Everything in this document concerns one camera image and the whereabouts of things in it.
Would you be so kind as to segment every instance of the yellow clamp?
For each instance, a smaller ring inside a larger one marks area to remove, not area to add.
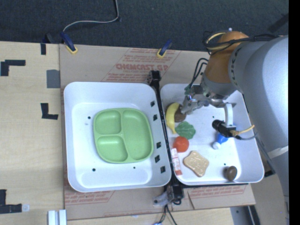
[[[159,51],[156,53],[156,56],[157,56],[158,58],[163,58],[163,57],[165,56],[166,52],[164,52],[163,55],[160,55],[160,54],[159,54],[160,51],[161,51],[161,48],[160,48]]]
[[[69,52],[72,53],[72,54],[75,54],[75,53],[78,52],[78,49],[77,49],[77,47],[75,47],[75,46],[74,46],[74,48],[75,48],[74,51],[72,51],[71,48],[69,48],[68,46],[66,46],[66,48],[67,48],[67,49],[69,50]]]

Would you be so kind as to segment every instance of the black cable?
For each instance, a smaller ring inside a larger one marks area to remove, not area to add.
[[[254,135],[252,137],[241,137],[239,135],[235,136],[236,139],[239,139],[239,140],[251,140],[253,138],[256,138],[257,136],[257,133],[254,133]]]
[[[177,225],[177,223],[175,222],[175,219],[173,218],[173,216],[172,216],[172,214],[171,214],[171,212],[170,212],[170,210],[169,210],[168,204],[165,206],[163,215],[161,216],[160,220],[159,220],[157,223],[155,223],[154,225],[161,224],[161,223],[165,220],[165,217],[166,217],[166,211],[168,211],[168,213],[169,213],[169,215],[170,215],[172,221],[174,222],[174,224]]]
[[[175,205],[180,205],[180,204],[181,204],[181,199],[178,199],[178,200],[176,200],[176,201],[173,201],[173,203],[174,203]]]
[[[194,81],[195,81],[195,80],[197,79],[197,77],[199,76],[203,64],[207,65],[206,62],[201,63],[201,66],[200,66],[200,68],[199,68],[199,70],[198,70],[198,66],[199,66],[199,63],[200,63],[201,60],[205,60],[206,62],[208,62],[208,59],[206,59],[206,58],[200,58],[200,59],[198,60],[197,65],[196,65],[195,70],[194,70],[194,74],[193,74],[192,81],[191,81],[191,83],[189,84],[189,88],[192,87]]]
[[[169,210],[168,204],[166,205],[166,207],[167,207],[168,213],[170,214],[170,217],[171,217],[172,221],[174,222],[175,225],[177,225],[177,223],[175,222],[175,219],[173,218],[173,216],[172,216],[172,214]]]
[[[212,40],[213,38],[216,38],[220,35],[223,35],[225,33],[227,33],[228,31],[218,31],[218,32],[214,32],[209,34],[208,36],[206,36],[203,40],[202,43],[203,45],[207,48],[208,53],[210,55],[216,54],[217,52],[223,51],[225,49],[227,49],[228,47],[230,47],[231,45],[235,44],[235,43],[241,43],[241,42],[257,42],[257,41],[270,41],[274,38],[279,37],[278,35],[273,35],[273,34],[259,34],[259,35],[255,35],[255,36],[251,36],[251,37],[245,37],[245,38],[240,38],[240,39],[232,39],[226,42],[216,42],[216,43],[209,43],[210,40]]]

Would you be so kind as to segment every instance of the wooden table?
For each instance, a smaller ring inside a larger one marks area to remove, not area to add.
[[[0,42],[0,61],[26,60],[0,76],[0,189],[6,204],[29,204],[22,213],[0,214],[0,224],[47,224],[49,210],[64,209],[60,89],[47,88],[47,70],[59,70],[59,45],[46,55],[34,43]],[[57,120],[42,119],[41,103]],[[172,213],[180,224],[233,225],[230,208]],[[161,214],[68,221],[68,224],[151,225]],[[169,215],[164,225],[173,224]]]

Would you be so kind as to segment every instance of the green plate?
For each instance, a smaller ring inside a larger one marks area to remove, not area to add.
[[[106,162],[141,162],[153,153],[149,121],[137,109],[100,111],[94,117],[93,130],[97,152]]]

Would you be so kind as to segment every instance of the yellow banana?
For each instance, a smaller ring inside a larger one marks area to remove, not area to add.
[[[179,107],[179,103],[172,103],[167,108],[167,111],[165,113],[165,119],[167,126],[172,130],[173,134],[176,133],[175,131],[175,113]]]

